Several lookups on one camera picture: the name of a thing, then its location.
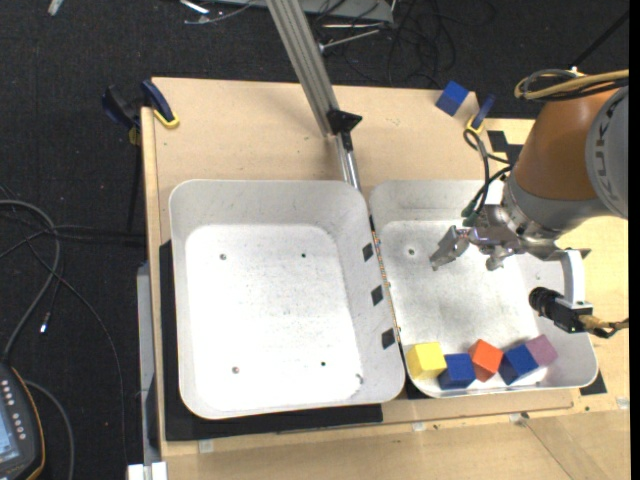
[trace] screen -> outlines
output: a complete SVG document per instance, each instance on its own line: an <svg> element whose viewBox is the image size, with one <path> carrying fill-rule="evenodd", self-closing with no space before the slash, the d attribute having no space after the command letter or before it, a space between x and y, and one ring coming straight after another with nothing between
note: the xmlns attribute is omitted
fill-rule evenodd
<svg viewBox="0 0 640 480"><path fill-rule="evenodd" d="M13 425L7 417L4 407L0 404L0 464L20 455L15 444L15 437L11 432L12 429Z"/></svg>

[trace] blue object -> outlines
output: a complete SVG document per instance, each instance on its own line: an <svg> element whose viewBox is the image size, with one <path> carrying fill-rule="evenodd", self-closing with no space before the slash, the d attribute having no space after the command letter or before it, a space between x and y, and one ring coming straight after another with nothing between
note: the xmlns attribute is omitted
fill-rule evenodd
<svg viewBox="0 0 640 480"><path fill-rule="evenodd" d="M450 116L454 116L467 94L469 94L467 89L452 80L444 88L438 101L436 101L436 107Z"/></svg>
<svg viewBox="0 0 640 480"><path fill-rule="evenodd" d="M447 369L438 375L441 389L465 389L476 380L471 356L463 354L445 354Z"/></svg>
<svg viewBox="0 0 640 480"><path fill-rule="evenodd" d="M523 344L504 353L499 372L502 380L507 385L510 385L537 368L538 363L536 363L527 346Z"/></svg>
<svg viewBox="0 0 640 480"><path fill-rule="evenodd" d="M487 99L484 100L484 102L480 106L480 110L478 110L476 117L473 118L473 121L471 122L471 128L477 130L482 126L482 122L484 121L485 117L487 117L487 114L489 113L491 107L493 107L493 104L495 102L496 97L493 94L489 94L489 96L487 96Z"/></svg>

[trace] orange cube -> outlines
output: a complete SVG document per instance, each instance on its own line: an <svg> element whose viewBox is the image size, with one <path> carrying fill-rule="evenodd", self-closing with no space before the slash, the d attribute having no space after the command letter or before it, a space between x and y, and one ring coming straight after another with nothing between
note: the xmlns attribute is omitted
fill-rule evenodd
<svg viewBox="0 0 640 480"><path fill-rule="evenodd" d="M476 372L476 378L481 382L486 382L500 368L500 361L502 361L504 353L499 348L479 339L469 348L469 355Z"/></svg>

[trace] black device with screen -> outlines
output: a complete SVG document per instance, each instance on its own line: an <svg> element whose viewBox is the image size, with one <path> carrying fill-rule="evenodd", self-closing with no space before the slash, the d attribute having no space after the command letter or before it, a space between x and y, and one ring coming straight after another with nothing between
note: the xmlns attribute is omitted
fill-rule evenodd
<svg viewBox="0 0 640 480"><path fill-rule="evenodd" d="M0 363L0 480L33 480L44 467L38 412L20 376Z"/></svg>

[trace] yellow cube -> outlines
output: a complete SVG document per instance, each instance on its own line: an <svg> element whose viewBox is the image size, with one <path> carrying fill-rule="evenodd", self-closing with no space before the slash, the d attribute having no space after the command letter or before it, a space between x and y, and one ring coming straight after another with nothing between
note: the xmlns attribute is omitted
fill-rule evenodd
<svg viewBox="0 0 640 480"><path fill-rule="evenodd" d="M406 353L407 368L415 380L433 379L447 369L440 343L419 343Z"/></svg>

